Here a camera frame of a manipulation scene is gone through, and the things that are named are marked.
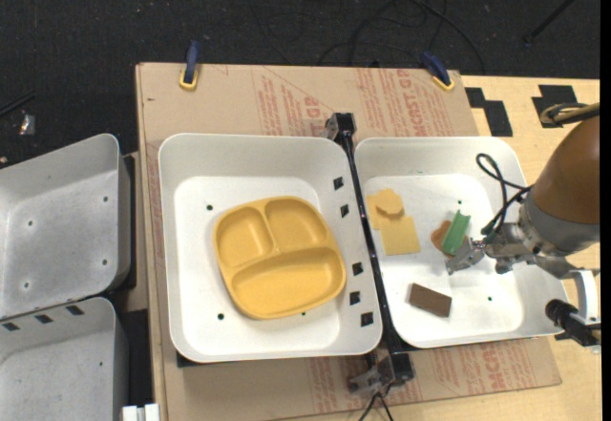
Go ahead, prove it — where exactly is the tan scalloped biscuit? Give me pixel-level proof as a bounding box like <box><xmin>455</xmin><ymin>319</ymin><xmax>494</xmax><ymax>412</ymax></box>
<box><xmin>374</xmin><ymin>187</ymin><xmax>406</xmax><ymax>221</ymax></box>

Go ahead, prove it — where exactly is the orange-brown toy biscuit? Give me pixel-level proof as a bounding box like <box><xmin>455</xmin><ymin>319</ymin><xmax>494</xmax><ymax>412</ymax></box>
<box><xmin>430</xmin><ymin>220</ymin><xmax>454</xmax><ymax>250</ymax></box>

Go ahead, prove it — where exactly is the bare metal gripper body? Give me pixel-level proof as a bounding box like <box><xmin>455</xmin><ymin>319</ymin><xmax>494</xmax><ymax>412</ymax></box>
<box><xmin>482</xmin><ymin>221</ymin><xmax>541</xmax><ymax>265</ymax></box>

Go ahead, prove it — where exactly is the brown chocolate bar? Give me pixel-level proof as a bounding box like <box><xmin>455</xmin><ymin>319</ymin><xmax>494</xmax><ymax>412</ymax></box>
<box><xmin>407</xmin><ymin>282</ymin><xmax>453</xmax><ymax>319</ymax></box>

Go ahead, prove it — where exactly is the tan bread slice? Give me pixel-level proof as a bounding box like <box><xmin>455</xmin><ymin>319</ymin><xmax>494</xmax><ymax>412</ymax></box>
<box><xmin>366</xmin><ymin>192</ymin><xmax>389</xmax><ymax>231</ymax></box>

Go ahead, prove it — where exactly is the yellow divided plate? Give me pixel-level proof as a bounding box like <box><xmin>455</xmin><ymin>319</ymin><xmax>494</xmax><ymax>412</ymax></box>
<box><xmin>212</xmin><ymin>195</ymin><xmax>348</xmax><ymax>321</ymax></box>

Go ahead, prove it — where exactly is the brown cardboard board red print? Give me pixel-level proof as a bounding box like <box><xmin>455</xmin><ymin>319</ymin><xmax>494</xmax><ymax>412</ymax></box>
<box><xmin>135</xmin><ymin>61</ymin><xmax>563</xmax><ymax>421</ymax></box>

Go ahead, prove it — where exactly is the black block with thin wires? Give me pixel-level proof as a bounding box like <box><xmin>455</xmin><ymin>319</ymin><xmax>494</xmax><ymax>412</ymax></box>
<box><xmin>347</xmin><ymin>350</ymin><xmax>415</xmax><ymax>394</ymax></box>
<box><xmin>326</xmin><ymin>112</ymin><xmax>359</xmax><ymax>140</ymax></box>

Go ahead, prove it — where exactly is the black cylinder on white bracket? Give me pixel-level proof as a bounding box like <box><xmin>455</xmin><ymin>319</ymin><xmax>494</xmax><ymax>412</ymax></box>
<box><xmin>545</xmin><ymin>268</ymin><xmax>601</xmax><ymax>348</ymax></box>

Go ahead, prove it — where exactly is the yellow cheese slice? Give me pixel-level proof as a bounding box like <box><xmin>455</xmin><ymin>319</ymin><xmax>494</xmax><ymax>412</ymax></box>
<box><xmin>380</xmin><ymin>216</ymin><xmax>423</xmax><ymax>258</ymax></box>

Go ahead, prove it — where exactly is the green curved toy vegetable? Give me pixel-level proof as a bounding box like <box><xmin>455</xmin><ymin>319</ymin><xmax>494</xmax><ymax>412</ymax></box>
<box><xmin>439</xmin><ymin>209</ymin><xmax>473</xmax><ymax>256</ymax></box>

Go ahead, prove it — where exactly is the white plastic tray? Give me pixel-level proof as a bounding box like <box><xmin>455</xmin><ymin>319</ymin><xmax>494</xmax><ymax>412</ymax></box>
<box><xmin>353</xmin><ymin>136</ymin><xmax>572</xmax><ymax>349</ymax></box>
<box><xmin>0</xmin><ymin>296</ymin><xmax>131</xmax><ymax>421</ymax></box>
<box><xmin>0</xmin><ymin>132</ymin><xmax>134</xmax><ymax>321</ymax></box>
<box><xmin>157</xmin><ymin>132</ymin><xmax>385</xmax><ymax>365</ymax></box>

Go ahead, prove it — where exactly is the thin black rod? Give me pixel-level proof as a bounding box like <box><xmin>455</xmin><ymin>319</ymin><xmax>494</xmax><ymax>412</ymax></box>
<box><xmin>339</xmin><ymin>132</ymin><xmax>400</xmax><ymax>356</ymax></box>

